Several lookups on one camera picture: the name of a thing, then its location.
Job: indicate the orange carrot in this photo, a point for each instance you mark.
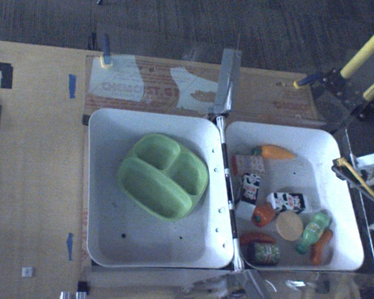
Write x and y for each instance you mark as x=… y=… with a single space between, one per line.
x=276 y=152

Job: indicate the orange sausage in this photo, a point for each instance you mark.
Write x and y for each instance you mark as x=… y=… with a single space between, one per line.
x=321 y=246

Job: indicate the green divided plate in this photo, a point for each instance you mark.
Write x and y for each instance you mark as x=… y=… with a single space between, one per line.
x=157 y=188

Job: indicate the tan round biscuit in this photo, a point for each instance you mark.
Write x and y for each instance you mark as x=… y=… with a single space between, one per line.
x=289 y=225

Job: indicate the green plastic bottle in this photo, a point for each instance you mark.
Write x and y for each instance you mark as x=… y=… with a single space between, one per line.
x=313 y=231

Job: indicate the small white square block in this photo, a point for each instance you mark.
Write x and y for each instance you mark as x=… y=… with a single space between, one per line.
x=27 y=271

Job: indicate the white plastic tray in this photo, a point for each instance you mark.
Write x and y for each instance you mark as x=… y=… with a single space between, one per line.
x=152 y=246
x=329 y=197

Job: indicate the cow print carton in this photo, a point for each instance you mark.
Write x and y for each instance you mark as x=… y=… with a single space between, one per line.
x=288 y=201
x=249 y=191

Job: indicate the red sausage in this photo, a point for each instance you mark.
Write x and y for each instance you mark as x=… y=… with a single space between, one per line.
x=257 y=238

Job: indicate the brown cardboard board red print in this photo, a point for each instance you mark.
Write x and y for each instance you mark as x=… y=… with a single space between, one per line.
x=263 y=97

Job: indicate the green can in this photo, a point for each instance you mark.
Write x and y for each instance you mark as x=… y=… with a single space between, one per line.
x=265 y=254

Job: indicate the orange pepper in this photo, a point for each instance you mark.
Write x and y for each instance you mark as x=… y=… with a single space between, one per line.
x=263 y=215

